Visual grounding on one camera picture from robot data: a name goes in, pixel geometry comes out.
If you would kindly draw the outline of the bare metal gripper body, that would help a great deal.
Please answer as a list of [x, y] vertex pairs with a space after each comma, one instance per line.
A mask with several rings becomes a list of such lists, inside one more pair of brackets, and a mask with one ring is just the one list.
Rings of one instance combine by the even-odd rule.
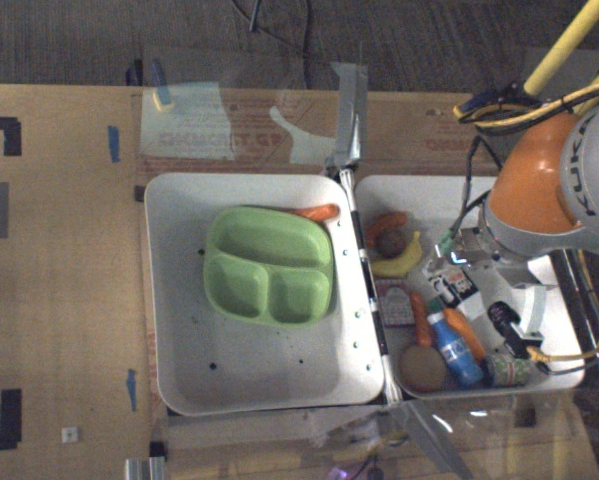
[[461, 228], [451, 241], [446, 259], [453, 265], [469, 267], [508, 267], [522, 257], [499, 244], [489, 230]]

